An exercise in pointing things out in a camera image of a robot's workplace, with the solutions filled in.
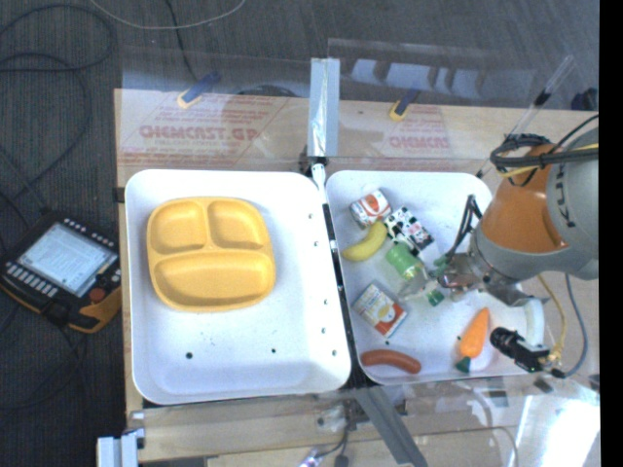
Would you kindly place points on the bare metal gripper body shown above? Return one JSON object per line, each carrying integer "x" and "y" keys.
{"x": 462, "y": 275}

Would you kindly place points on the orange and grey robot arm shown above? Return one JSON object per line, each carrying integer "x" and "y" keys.
{"x": 525, "y": 222}

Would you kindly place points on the clear bottle with green label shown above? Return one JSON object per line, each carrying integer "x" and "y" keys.
{"x": 404, "y": 261}

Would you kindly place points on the orange carrot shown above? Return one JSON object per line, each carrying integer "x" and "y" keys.
{"x": 475, "y": 334}

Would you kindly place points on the white plastic tray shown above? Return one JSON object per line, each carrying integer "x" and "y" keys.
{"x": 233, "y": 348}
{"x": 438, "y": 338}

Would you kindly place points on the black and white cow-print carton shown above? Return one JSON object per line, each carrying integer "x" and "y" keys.
{"x": 413, "y": 229}

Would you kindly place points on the orange and white carton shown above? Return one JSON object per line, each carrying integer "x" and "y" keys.
{"x": 379, "y": 310}

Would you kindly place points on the yellow banana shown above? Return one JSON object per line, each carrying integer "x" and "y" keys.
{"x": 366, "y": 248}

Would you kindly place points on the brown sausage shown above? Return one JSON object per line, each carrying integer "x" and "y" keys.
{"x": 389, "y": 360}

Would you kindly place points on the red and white can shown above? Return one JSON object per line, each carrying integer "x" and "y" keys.
{"x": 371, "y": 208}

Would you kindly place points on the brown cardboard board, red print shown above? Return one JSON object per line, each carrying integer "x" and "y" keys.
{"x": 272, "y": 129}

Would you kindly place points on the yellow divided plate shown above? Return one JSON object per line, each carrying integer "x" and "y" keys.
{"x": 209, "y": 256}

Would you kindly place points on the black cylinder on white bracket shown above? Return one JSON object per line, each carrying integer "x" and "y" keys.
{"x": 511, "y": 342}

